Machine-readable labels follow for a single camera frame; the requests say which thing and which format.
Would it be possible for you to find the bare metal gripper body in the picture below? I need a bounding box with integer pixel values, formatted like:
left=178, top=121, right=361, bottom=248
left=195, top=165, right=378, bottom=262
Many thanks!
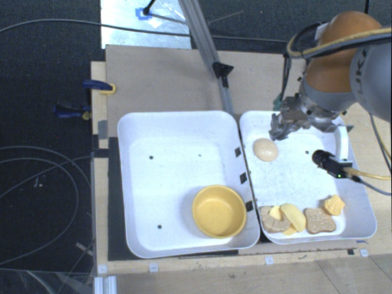
left=279, top=94, right=341, bottom=134

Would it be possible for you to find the beige round bread bun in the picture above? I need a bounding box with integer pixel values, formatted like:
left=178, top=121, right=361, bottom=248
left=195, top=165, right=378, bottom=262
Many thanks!
left=252, top=137, right=279, bottom=163

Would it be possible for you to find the white plastic tray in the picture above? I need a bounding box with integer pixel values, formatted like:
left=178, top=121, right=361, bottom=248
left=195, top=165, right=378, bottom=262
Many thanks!
left=238, top=110, right=378, bottom=245
left=117, top=110, right=262, bottom=259

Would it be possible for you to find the yellow oval crisp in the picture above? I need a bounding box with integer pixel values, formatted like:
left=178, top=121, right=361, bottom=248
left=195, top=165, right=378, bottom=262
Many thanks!
left=279, top=203, right=307, bottom=233

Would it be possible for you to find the yellow ridged crisp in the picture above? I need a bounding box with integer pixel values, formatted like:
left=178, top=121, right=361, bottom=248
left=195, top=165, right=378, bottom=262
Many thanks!
left=323, top=194, right=346, bottom=217

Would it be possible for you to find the beige flower-shaped biscuit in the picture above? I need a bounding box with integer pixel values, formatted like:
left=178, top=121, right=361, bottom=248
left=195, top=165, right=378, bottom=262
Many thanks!
left=258, top=205, right=292, bottom=235

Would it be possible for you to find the brown toast slice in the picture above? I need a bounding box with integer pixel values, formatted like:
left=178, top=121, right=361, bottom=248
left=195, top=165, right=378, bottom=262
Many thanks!
left=303, top=207, right=337, bottom=235

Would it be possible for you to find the yellow bowl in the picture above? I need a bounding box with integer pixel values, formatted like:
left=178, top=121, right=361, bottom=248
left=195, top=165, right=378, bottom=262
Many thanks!
left=192, top=184, right=247, bottom=239

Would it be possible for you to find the brown cardboard board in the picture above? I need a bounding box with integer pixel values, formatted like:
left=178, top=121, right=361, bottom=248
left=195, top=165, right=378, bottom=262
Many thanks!
left=105, top=43, right=373, bottom=260

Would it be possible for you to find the black cylinder on white bracket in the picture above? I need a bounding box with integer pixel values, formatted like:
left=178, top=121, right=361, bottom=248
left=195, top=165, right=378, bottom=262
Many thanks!
left=311, top=124, right=355, bottom=179

